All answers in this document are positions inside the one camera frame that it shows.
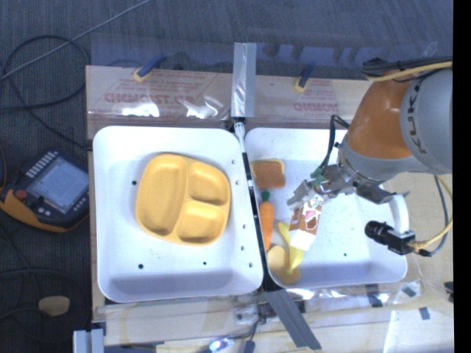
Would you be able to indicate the yellow round biscuit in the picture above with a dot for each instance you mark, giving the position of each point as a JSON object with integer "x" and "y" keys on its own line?
{"x": 277, "y": 263}

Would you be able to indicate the black cylinder on white bracket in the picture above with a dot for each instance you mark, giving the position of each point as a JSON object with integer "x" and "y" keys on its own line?
{"x": 386, "y": 234}

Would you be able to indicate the brown cardboard board red print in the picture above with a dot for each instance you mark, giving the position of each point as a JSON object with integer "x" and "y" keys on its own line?
{"x": 279, "y": 101}

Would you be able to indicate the beige rounded lump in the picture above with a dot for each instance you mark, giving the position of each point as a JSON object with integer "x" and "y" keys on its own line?
{"x": 54, "y": 305}

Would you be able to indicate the orange carrot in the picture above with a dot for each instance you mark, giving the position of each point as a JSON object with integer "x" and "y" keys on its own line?
{"x": 266, "y": 215}

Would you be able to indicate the brown toast slice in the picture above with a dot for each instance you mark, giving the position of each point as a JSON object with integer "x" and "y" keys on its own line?
{"x": 268, "y": 174}

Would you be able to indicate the white plastic tray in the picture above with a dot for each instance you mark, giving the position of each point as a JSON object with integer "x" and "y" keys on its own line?
{"x": 121, "y": 204}
{"x": 349, "y": 241}

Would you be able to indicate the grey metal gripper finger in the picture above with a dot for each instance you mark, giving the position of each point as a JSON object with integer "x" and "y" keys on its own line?
{"x": 299, "y": 193}
{"x": 322, "y": 189}

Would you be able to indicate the white and brown carton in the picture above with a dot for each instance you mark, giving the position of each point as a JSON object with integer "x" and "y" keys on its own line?
{"x": 304, "y": 230}

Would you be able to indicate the yellow divided plate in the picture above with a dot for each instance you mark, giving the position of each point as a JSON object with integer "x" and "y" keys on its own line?
{"x": 173, "y": 193}

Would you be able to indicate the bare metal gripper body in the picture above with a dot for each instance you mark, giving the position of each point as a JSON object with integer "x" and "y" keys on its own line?
{"x": 340, "y": 180}

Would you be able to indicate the yellow banana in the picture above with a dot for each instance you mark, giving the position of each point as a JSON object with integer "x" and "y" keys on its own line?
{"x": 294, "y": 259}

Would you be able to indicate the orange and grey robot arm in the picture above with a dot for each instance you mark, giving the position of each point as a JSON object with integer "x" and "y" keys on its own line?
{"x": 382, "y": 123}

